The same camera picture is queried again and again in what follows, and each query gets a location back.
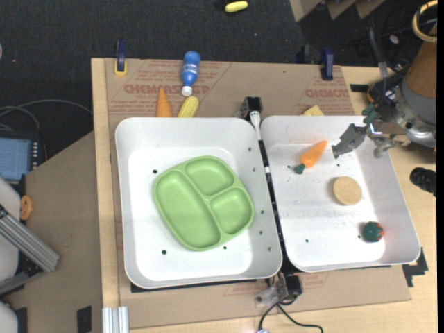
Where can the yellow oblong toy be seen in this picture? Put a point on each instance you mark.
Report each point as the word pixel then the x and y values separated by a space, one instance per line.
pixel 236 6

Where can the tan round biscuit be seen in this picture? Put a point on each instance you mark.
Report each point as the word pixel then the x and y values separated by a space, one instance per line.
pixel 347 190

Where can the orange carrot with green top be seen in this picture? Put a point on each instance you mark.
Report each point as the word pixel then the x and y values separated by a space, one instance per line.
pixel 314 155

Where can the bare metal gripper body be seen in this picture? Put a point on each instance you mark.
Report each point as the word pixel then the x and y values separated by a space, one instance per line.
pixel 414 133

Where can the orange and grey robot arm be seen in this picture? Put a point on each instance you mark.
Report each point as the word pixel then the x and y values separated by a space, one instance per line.
pixel 421 71

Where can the yellow corn cob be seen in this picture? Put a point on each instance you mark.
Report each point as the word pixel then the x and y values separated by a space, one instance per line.
pixel 189 107

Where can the brown cardboard board red print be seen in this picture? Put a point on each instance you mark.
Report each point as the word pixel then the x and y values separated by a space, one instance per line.
pixel 222 82

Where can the blue bottle with white cap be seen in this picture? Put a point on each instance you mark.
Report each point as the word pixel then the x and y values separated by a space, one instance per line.
pixel 190 71

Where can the red strawberry with green top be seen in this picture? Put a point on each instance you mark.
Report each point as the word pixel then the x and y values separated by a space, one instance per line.
pixel 372 232

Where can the thin black and white rod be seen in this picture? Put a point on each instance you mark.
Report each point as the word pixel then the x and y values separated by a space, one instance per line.
pixel 266 166

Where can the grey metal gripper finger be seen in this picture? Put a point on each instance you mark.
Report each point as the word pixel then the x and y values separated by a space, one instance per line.
pixel 348 141
pixel 381 149

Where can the green divided plate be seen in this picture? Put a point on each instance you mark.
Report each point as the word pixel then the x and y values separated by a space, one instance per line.
pixel 194 206

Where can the pale yellow cheese wedge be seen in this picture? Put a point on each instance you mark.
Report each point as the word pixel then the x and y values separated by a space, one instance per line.
pixel 313 111

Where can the white plastic tray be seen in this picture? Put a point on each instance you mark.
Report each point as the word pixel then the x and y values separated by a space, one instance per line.
pixel 319 227
pixel 145 220

